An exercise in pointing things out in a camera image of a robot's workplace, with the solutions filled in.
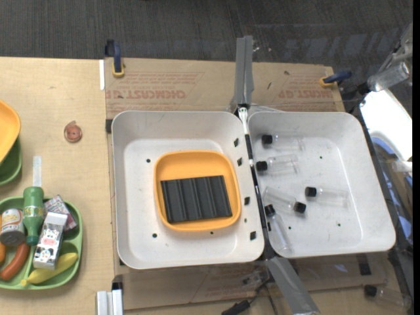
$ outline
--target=dark gray carpet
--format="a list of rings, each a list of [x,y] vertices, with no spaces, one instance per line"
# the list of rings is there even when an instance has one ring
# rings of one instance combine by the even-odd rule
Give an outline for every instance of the dark gray carpet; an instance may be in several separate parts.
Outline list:
[[[0,56],[123,56],[235,60],[252,35],[255,62],[299,62],[375,73],[405,27],[413,0],[0,0]],[[412,114],[411,89],[398,98]]]

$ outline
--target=green bottle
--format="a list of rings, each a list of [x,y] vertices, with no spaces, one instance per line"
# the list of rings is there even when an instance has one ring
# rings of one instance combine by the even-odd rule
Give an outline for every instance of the green bottle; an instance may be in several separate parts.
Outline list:
[[[24,190],[24,226],[28,231],[26,243],[29,246],[38,244],[39,229],[44,222],[44,191],[41,187],[30,186]]]

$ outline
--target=brown round object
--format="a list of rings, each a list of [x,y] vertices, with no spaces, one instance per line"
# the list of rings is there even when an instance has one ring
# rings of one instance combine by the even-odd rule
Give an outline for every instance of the brown round object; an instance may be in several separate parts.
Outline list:
[[[67,124],[64,128],[64,138],[68,142],[77,142],[81,139],[81,128],[75,124],[75,121]]]

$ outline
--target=black bottle cap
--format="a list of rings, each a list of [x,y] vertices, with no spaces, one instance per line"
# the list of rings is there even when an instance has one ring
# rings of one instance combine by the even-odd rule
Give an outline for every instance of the black bottle cap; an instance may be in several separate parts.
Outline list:
[[[293,210],[295,210],[297,213],[304,213],[306,210],[306,204],[301,202],[296,202],[295,206],[293,207]]]
[[[263,135],[261,137],[262,144],[272,144],[273,143],[273,136],[272,135]]]
[[[273,205],[272,204],[268,204],[264,207],[265,210],[265,214],[267,216],[272,216],[276,214],[276,210],[274,210]]]
[[[265,161],[258,161],[256,166],[257,171],[266,171],[268,169],[268,164]]]
[[[377,292],[378,292],[378,289],[375,286],[372,286],[372,285],[365,286],[365,295],[367,297],[375,297]]]
[[[304,194],[308,197],[316,197],[316,188],[313,186],[307,186],[304,190]]]

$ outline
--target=green bowl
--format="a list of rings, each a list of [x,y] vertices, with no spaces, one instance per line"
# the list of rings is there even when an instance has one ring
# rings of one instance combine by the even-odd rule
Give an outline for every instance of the green bowl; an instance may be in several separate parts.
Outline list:
[[[22,168],[22,154],[20,152],[19,137],[13,144],[6,158],[0,164],[0,186],[14,180]]]
[[[26,279],[34,270],[32,266],[32,259],[33,254],[35,253],[36,246],[31,247],[30,255],[26,260],[25,265],[20,269],[20,271],[8,281],[3,281],[0,279],[0,288],[4,289],[29,289],[29,290],[40,290],[40,289],[50,289],[56,288],[65,283],[69,282],[71,278],[77,272],[79,268],[80,258],[81,258],[81,249],[82,249],[82,238],[83,238],[83,225],[82,225],[82,218],[80,215],[79,210],[72,205],[71,203],[64,201],[66,203],[67,208],[69,209],[70,213],[72,214],[73,218],[77,223],[77,227],[73,230],[64,233],[63,242],[60,249],[60,255],[65,253],[76,252],[78,254],[78,258],[76,262],[69,267],[67,270],[59,273],[55,277],[51,279],[38,283],[36,285],[28,284],[25,287],[20,284],[20,280]],[[16,209],[23,209],[24,205],[24,198],[23,196],[15,196],[11,198],[6,198],[3,201],[0,201],[0,214],[3,213],[7,209],[16,208]],[[16,252],[15,247],[7,247],[6,258],[2,264],[0,264],[0,271],[3,270],[13,259],[14,254]]]

